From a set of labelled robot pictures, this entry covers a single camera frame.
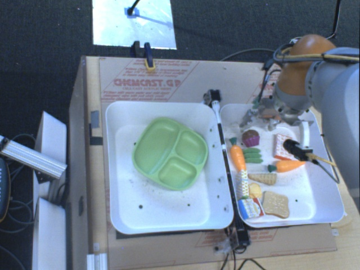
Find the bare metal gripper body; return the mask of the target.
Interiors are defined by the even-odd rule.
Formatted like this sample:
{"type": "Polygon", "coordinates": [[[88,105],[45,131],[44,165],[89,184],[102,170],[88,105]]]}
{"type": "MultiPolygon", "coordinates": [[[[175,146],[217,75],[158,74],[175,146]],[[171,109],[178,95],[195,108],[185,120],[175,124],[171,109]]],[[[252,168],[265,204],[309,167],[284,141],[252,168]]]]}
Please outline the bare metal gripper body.
{"type": "Polygon", "coordinates": [[[258,101],[258,116],[265,120],[284,122],[288,125],[298,125],[299,116],[308,108],[305,97],[268,97],[258,101]]]}

